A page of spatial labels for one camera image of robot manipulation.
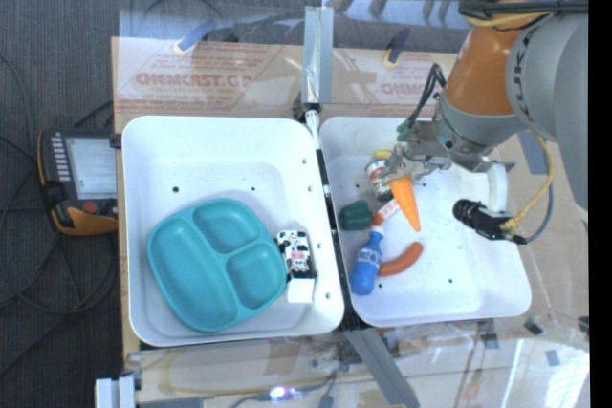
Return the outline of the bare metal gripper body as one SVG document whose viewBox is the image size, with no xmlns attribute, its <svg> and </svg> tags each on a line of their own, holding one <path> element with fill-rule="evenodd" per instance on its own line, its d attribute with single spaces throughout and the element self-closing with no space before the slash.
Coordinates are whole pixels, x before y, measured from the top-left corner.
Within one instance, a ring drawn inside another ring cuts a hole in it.
<svg viewBox="0 0 612 408">
<path fill-rule="evenodd" d="M 479 146 L 457 135 L 444 121 L 418 119 L 406 137 L 404 156 L 410 160 L 448 157 L 469 171 L 479 167 Z"/>
</svg>

